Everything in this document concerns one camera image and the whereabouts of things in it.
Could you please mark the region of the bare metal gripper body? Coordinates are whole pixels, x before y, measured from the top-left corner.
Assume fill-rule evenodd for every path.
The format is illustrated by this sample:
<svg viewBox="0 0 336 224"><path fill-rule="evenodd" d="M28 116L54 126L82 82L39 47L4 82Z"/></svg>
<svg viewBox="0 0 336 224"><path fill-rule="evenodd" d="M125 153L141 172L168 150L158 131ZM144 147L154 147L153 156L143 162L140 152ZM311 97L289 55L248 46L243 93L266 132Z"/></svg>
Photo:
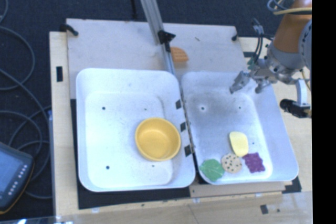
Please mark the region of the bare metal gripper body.
<svg viewBox="0 0 336 224"><path fill-rule="evenodd" d="M257 83L276 83L295 84L297 79L293 75L296 70L288 69L277 60L258 59L248 62L249 76Z"/></svg>

